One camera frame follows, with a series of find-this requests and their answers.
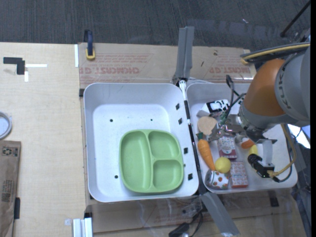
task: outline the roll of tape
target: roll of tape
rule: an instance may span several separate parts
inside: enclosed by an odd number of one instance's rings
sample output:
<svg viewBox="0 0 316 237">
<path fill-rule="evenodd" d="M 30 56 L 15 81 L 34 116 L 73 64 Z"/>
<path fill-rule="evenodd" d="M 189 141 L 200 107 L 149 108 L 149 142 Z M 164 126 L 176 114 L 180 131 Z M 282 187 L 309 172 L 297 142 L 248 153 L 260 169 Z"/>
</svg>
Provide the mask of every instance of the roll of tape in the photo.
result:
<svg viewBox="0 0 316 237">
<path fill-rule="evenodd" d="M 3 134 L 0 134 L 0 140 L 4 139 L 11 131 L 12 129 L 12 122 L 8 115 L 4 114 L 3 112 L 0 112 L 0 118 L 3 118 L 7 121 L 8 127 L 4 131 Z"/>
</svg>

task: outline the gray floor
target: gray floor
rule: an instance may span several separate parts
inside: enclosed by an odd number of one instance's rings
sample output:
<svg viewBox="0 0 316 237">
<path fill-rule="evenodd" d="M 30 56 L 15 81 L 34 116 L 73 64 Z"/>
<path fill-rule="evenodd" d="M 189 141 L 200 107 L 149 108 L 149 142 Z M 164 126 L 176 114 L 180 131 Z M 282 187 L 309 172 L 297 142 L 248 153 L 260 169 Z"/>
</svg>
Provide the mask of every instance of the gray floor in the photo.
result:
<svg viewBox="0 0 316 237">
<path fill-rule="evenodd" d="M 94 42 L 177 45 L 179 28 L 195 27 L 194 45 L 251 51 L 299 42 L 311 27 L 311 6 L 288 29 L 309 0 L 0 0 L 0 41 Z M 310 150 L 293 189 L 311 236 Z"/>
</svg>

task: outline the green plate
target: green plate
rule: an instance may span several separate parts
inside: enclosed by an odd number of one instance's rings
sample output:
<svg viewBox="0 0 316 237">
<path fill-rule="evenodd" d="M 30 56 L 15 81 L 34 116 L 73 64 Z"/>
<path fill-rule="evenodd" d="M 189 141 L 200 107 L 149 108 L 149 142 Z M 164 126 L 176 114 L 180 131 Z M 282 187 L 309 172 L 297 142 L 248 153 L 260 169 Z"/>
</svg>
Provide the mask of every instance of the green plate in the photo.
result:
<svg viewBox="0 0 316 237">
<path fill-rule="evenodd" d="M 183 181 L 179 142 L 161 130 L 133 130 L 119 144 L 119 167 L 124 185 L 140 193 L 172 191 Z"/>
</svg>

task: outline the orange object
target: orange object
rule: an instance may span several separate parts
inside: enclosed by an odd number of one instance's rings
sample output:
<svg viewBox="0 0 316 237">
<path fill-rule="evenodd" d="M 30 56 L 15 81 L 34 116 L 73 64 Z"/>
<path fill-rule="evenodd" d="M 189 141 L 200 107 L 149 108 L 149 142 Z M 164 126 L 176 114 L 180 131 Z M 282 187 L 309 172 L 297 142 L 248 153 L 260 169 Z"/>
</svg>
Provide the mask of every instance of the orange object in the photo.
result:
<svg viewBox="0 0 316 237">
<path fill-rule="evenodd" d="M 277 73 L 284 62 L 283 59 L 273 59 L 267 61 L 258 70 L 243 101 L 248 111 L 270 117 L 285 113 L 278 104 L 275 94 Z"/>
<path fill-rule="evenodd" d="M 207 166 L 211 170 L 215 171 L 215 164 L 214 164 L 212 152 L 209 147 L 208 141 L 202 139 L 203 133 L 199 133 L 197 134 L 197 136 L 199 138 L 198 143 L 197 143 L 199 154 L 202 156 Z"/>
<path fill-rule="evenodd" d="M 249 140 L 242 142 L 241 147 L 243 149 L 248 149 L 248 148 L 251 148 L 253 145 L 255 145 L 255 143 L 249 139 Z"/>
</svg>

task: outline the toy lemon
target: toy lemon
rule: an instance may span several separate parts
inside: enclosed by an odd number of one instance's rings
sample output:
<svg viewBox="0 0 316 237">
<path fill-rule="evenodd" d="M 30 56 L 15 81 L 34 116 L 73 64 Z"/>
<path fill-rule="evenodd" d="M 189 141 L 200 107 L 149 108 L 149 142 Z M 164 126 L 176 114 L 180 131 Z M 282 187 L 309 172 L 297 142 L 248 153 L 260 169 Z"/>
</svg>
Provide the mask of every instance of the toy lemon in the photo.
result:
<svg viewBox="0 0 316 237">
<path fill-rule="evenodd" d="M 231 161 L 226 157 L 219 157 L 215 162 L 215 169 L 225 174 L 231 169 Z"/>
<path fill-rule="evenodd" d="M 256 145 L 253 145 L 253 146 L 249 149 L 249 154 L 248 154 L 248 155 L 251 155 L 251 154 L 259 155 L 259 154 L 258 154 L 258 148 L 257 148 Z"/>
</svg>

